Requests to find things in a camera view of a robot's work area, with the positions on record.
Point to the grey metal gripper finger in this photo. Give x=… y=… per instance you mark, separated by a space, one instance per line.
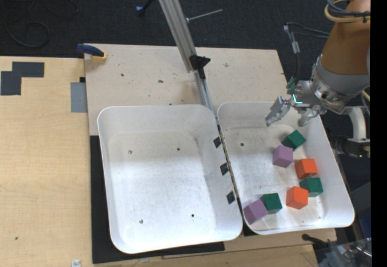
x=306 y=117
x=277 y=110

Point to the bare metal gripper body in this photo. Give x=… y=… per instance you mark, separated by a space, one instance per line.
x=314 y=97

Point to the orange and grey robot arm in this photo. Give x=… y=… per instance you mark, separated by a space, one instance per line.
x=347 y=44

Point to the green cube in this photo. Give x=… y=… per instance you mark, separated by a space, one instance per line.
x=313 y=185
x=295 y=138
x=272 y=201

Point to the purple cube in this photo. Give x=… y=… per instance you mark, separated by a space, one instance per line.
x=283 y=155
x=255 y=211

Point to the orange cube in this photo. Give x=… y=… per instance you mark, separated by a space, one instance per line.
x=297 y=197
x=306 y=168

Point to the white plastic tray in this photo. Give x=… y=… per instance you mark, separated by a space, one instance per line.
x=257 y=166
x=163 y=181

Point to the pale wood board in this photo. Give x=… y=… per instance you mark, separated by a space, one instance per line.
x=145 y=78

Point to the black cylinder on white bracket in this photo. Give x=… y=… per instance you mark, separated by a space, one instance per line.
x=358 y=126

